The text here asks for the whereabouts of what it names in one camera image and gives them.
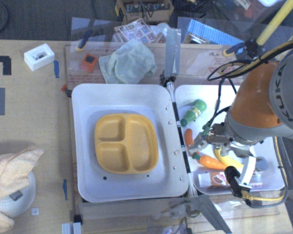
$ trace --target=yellow pole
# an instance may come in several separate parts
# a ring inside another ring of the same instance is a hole
[[[291,12],[292,9],[293,0],[287,0],[273,17],[273,19],[269,22],[267,27],[262,31],[260,36],[257,38],[256,43],[260,46],[265,44],[265,42],[269,39],[269,37],[273,34],[273,32],[277,29],[277,27],[281,24],[281,22]]]

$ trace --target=beige cloth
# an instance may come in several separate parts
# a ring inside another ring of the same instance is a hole
[[[0,155],[0,198],[29,185],[28,174],[43,150],[24,150],[18,154]],[[13,228],[14,220],[0,212],[0,233]]]

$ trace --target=yellow divided plate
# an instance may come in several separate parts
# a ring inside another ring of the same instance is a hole
[[[140,174],[158,162],[158,143],[153,123],[138,114],[101,117],[94,132],[100,166],[115,174]]]

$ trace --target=blue object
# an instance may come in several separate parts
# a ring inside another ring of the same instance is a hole
[[[64,179],[63,180],[63,191],[64,191],[64,194],[65,194],[65,200],[68,200],[68,198],[67,198],[67,180],[66,179]]]
[[[54,60],[54,74],[55,78],[59,78],[59,62],[57,60]]]
[[[205,25],[194,19],[190,20],[189,26],[187,28],[186,34],[192,33],[198,37],[209,40],[213,44],[221,45],[231,45],[235,46],[239,43],[244,44],[245,42],[241,39],[233,37],[229,34],[226,34],[220,30],[217,30],[213,27]],[[243,52],[243,49],[239,49],[236,53],[240,54]]]

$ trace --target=white plastic device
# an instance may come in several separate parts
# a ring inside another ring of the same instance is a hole
[[[24,60],[32,71],[50,64],[54,58],[54,52],[46,43],[24,53]]]

